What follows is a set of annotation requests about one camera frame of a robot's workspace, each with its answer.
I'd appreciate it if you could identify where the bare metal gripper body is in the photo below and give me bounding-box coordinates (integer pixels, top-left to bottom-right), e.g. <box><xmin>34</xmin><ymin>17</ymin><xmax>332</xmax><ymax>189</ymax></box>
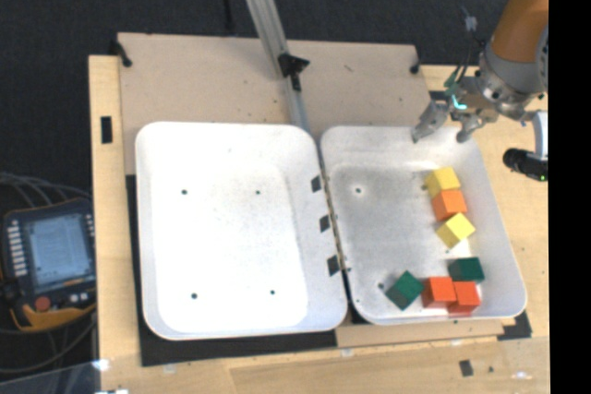
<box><xmin>450</xmin><ymin>75</ymin><xmax>539</xmax><ymax>123</ymax></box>

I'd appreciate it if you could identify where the yellow cube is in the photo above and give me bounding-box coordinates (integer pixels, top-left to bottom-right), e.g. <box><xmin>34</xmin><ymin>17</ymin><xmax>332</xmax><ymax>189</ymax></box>
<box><xmin>423</xmin><ymin>166</ymin><xmax>463</xmax><ymax>199</ymax></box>
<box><xmin>435</xmin><ymin>211</ymin><xmax>477</xmax><ymax>250</ymax></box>

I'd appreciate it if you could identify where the orange cube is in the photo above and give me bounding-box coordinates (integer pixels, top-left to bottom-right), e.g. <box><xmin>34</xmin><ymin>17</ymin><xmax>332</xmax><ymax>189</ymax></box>
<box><xmin>430</xmin><ymin>189</ymin><xmax>469</xmax><ymax>222</ymax></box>
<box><xmin>420</xmin><ymin>276</ymin><xmax>458</xmax><ymax>310</ymax></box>
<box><xmin>446</xmin><ymin>281</ymin><xmax>483</xmax><ymax>318</ymax></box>

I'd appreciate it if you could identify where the white plastic tray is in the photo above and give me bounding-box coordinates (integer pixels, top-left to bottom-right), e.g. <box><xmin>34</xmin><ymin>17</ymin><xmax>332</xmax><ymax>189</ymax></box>
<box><xmin>134</xmin><ymin>120</ymin><xmax>349</xmax><ymax>342</ymax></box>
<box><xmin>319</xmin><ymin>125</ymin><xmax>529</xmax><ymax>327</ymax></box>

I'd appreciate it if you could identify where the green cube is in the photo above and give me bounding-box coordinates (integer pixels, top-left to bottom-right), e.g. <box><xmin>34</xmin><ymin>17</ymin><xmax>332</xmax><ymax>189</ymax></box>
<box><xmin>384</xmin><ymin>269</ymin><xmax>426</xmax><ymax>312</ymax></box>
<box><xmin>447</xmin><ymin>257</ymin><xmax>487</xmax><ymax>284</ymax></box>

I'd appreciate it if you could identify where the pale wood board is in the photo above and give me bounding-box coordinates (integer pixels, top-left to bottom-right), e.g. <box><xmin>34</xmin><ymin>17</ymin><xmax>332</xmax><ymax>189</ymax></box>
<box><xmin>115</xmin><ymin>31</ymin><xmax>519</xmax><ymax>350</ymax></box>

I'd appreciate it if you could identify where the black cylinder on white bracket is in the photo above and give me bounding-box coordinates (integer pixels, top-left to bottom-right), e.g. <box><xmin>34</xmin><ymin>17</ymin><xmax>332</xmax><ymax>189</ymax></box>
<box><xmin>502</xmin><ymin>109</ymin><xmax>550</xmax><ymax>184</ymax></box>

